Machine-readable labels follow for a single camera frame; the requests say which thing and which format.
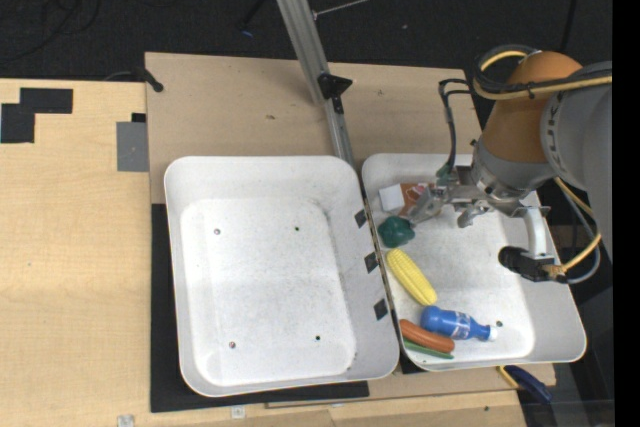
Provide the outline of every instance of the sausage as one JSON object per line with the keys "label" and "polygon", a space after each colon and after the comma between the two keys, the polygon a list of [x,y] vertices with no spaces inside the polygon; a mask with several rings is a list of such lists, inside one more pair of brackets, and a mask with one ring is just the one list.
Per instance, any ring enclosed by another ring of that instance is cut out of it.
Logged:
{"label": "sausage", "polygon": [[407,319],[400,321],[400,332],[407,340],[436,351],[451,352],[456,346],[451,338],[431,333]]}

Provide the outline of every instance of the blue bottle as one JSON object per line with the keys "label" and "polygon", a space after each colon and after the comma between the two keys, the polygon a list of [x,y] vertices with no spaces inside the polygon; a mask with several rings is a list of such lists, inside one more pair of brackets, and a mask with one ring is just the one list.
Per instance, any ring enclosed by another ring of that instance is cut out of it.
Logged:
{"label": "blue bottle", "polygon": [[442,310],[437,306],[427,306],[422,310],[420,326],[427,331],[448,336],[454,340],[479,338],[483,341],[493,341],[498,335],[495,328],[478,324],[466,313]]}

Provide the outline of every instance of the aluminum extrusion bar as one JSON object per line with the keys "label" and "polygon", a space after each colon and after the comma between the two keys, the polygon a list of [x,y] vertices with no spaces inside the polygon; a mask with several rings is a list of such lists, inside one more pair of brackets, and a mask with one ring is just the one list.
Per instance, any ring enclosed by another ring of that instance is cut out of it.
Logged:
{"label": "aluminum extrusion bar", "polygon": [[308,0],[276,0],[282,13],[287,32],[296,56],[302,66],[311,99],[317,105],[324,103],[331,141],[337,157],[354,166],[351,142],[347,133],[344,114],[336,112],[331,99],[325,99],[318,78],[329,74],[329,65],[320,42],[313,12]]}

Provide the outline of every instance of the white tray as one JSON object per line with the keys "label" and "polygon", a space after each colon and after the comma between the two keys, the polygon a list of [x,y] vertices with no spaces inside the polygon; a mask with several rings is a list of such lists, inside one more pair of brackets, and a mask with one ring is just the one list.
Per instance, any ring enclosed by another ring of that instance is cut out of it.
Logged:
{"label": "white tray", "polygon": [[167,169],[165,191],[180,368],[194,391],[392,372],[396,331],[379,267],[367,266],[373,240],[345,162],[185,157]]}
{"label": "white tray", "polygon": [[[389,214],[383,212],[378,191],[396,183],[435,182],[436,171],[447,155],[379,154],[369,157],[362,178],[373,222],[378,227]],[[457,163],[469,165],[470,155]],[[524,203],[539,205],[530,194]],[[416,227],[416,236],[401,246],[424,272],[438,294],[437,305],[473,316],[483,324],[502,324],[493,342],[458,340],[454,359],[440,359],[408,350],[407,356],[425,370],[452,370],[518,363],[569,362],[579,359],[586,336],[567,285],[533,283],[498,262],[506,245],[528,247],[525,224],[491,212],[458,228],[459,213],[445,206],[442,213]],[[379,240],[383,253],[386,248]],[[548,247],[555,251],[547,228]],[[391,272],[386,273],[398,319],[418,324],[422,306],[404,290]]]}

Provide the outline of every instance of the black bracket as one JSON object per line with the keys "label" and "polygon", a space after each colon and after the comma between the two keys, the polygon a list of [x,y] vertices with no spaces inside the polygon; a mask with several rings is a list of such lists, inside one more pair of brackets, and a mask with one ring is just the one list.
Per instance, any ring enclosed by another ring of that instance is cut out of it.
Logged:
{"label": "black bracket", "polygon": [[322,96],[325,100],[331,98],[333,110],[338,114],[344,114],[340,95],[342,95],[351,84],[353,84],[353,80],[336,77],[330,73],[321,73],[318,77],[318,85],[320,86],[320,91],[322,91]]}

